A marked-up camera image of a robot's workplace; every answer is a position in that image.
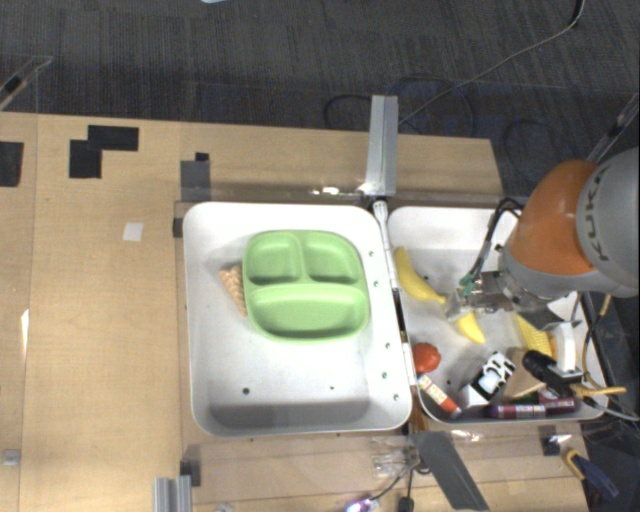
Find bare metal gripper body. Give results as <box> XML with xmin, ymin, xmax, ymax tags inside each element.
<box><xmin>468</xmin><ymin>269</ymin><xmax>524</xmax><ymax>314</ymax></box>

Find small yellow banana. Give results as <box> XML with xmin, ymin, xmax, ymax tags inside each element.
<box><xmin>456</xmin><ymin>310</ymin><xmax>487</xmax><ymax>345</ymax></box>

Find large yellow banana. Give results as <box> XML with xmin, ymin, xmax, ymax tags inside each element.
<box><xmin>393</xmin><ymin>246</ymin><xmax>447</xmax><ymax>305</ymax></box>

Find red tomato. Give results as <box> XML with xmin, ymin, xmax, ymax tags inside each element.
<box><xmin>412</xmin><ymin>342</ymin><xmax>443</xmax><ymax>374</ymax></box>

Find yellow corn cob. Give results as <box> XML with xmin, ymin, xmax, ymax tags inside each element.
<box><xmin>514</xmin><ymin>314</ymin><xmax>554</xmax><ymax>359</ymax></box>

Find white plastic tray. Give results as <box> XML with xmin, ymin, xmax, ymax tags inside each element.
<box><xmin>387</xmin><ymin>206</ymin><xmax>610</xmax><ymax>425</ymax></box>
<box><xmin>182</xmin><ymin>201</ymin><xmax>414</xmax><ymax>439</ymax></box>

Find black and white carton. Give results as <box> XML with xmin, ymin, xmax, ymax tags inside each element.
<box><xmin>458</xmin><ymin>350</ymin><xmax>517</xmax><ymax>409</ymax></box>

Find orange and white tube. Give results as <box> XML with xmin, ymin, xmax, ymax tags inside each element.
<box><xmin>416</xmin><ymin>373</ymin><xmax>464</xmax><ymax>420</ymax></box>

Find brown cardboard wedge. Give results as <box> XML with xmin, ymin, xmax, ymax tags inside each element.
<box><xmin>502</xmin><ymin>348</ymin><xmax>547</xmax><ymax>402</ymax></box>

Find green divided plate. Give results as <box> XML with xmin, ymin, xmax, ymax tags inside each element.
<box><xmin>242</xmin><ymin>229</ymin><xmax>372</xmax><ymax>344</ymax></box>

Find tan waffle biscuit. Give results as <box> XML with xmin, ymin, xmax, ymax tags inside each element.
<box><xmin>218</xmin><ymin>264</ymin><xmax>250</xmax><ymax>319</ymax></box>

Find black cylinder on white bracket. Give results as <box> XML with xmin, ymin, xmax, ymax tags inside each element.
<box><xmin>521</xmin><ymin>322</ymin><xmax>585</xmax><ymax>387</ymax></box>

